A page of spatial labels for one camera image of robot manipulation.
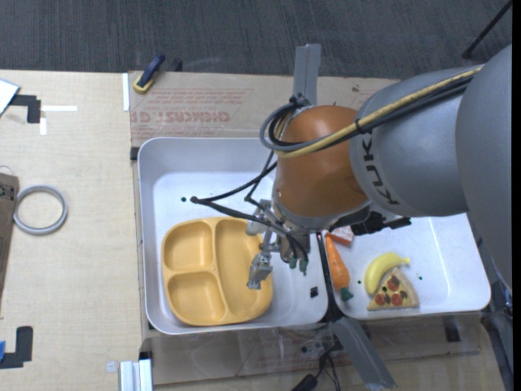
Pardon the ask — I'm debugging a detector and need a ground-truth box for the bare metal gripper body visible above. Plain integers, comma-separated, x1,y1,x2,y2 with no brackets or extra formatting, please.
256,209,313,262

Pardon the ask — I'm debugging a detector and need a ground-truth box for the thin black rod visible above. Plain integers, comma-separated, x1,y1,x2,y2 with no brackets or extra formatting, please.
316,231,337,322

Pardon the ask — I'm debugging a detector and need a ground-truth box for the orange carrot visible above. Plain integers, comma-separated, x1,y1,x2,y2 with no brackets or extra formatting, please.
324,232,355,302

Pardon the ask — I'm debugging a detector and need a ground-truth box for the yellow divided plate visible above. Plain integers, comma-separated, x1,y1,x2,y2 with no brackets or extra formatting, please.
160,217,274,327

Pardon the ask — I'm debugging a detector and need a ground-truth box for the yellow banana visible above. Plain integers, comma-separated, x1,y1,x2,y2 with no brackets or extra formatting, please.
363,252,412,297

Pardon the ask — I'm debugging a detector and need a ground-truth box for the white plastic tray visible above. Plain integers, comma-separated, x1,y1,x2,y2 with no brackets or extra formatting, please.
322,213,493,322
137,136,330,336

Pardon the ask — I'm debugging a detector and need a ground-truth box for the pizza slice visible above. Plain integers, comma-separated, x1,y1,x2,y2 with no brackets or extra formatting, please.
366,266,421,312

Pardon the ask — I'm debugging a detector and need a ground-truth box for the grey ring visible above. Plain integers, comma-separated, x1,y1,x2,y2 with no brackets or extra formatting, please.
12,184,69,236

